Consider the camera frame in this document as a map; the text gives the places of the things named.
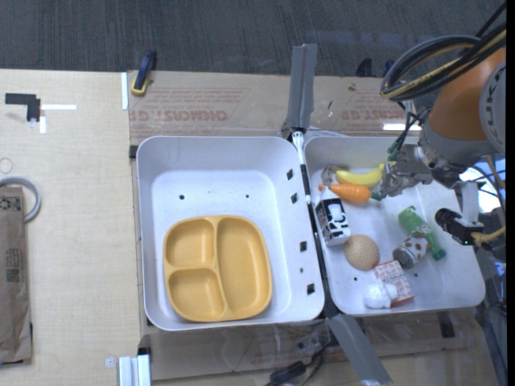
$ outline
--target orange carrot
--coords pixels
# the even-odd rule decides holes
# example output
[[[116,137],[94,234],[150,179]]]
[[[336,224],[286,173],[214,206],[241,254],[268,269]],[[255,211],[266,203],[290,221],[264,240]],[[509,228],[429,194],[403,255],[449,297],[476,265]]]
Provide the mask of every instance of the orange carrot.
[[[324,187],[320,184],[319,190],[322,191]],[[331,184],[328,187],[340,199],[348,202],[364,203],[372,197],[369,188],[362,184]]]

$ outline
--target white crumpled object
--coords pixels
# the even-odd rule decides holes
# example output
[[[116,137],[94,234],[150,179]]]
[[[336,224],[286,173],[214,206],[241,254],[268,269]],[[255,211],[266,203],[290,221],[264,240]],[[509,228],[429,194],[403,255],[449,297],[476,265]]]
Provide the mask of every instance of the white crumpled object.
[[[370,309],[389,309],[392,301],[398,297],[397,287],[391,283],[379,281],[375,285],[370,285],[365,289],[363,300],[365,305]]]

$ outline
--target brown ball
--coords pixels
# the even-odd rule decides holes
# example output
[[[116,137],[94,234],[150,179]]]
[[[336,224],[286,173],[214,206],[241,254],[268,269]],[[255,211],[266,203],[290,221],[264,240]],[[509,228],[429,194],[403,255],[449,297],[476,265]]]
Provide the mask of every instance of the brown ball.
[[[371,270],[379,263],[379,248],[365,235],[349,237],[344,246],[348,263],[359,270]]]

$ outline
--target metal ring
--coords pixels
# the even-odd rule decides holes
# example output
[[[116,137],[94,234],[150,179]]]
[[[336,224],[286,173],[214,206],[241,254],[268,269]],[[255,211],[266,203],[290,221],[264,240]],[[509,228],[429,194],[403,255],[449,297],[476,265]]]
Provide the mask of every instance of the metal ring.
[[[29,223],[31,220],[33,220],[36,215],[39,212],[39,209],[41,208],[41,194],[39,193],[38,187],[29,179],[26,177],[21,176],[7,176],[3,179],[0,179],[0,187],[1,186],[7,186],[8,184],[18,184],[21,186],[25,186],[28,188],[32,193],[34,193],[35,196],[35,204],[31,211],[27,213],[25,216],[25,223]]]
[[[9,162],[9,164],[10,164],[9,170],[2,170],[2,162],[4,160]],[[12,170],[13,170],[13,162],[12,162],[12,160],[10,158],[0,158],[0,172],[2,172],[5,175],[8,175]]]

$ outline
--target gray carpet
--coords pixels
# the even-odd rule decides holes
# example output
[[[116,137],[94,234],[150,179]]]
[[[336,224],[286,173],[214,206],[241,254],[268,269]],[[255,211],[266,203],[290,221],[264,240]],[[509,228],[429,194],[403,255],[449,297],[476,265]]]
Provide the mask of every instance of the gray carpet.
[[[0,68],[290,74],[318,43],[316,74],[373,74],[430,36],[473,35],[504,0],[0,0]]]

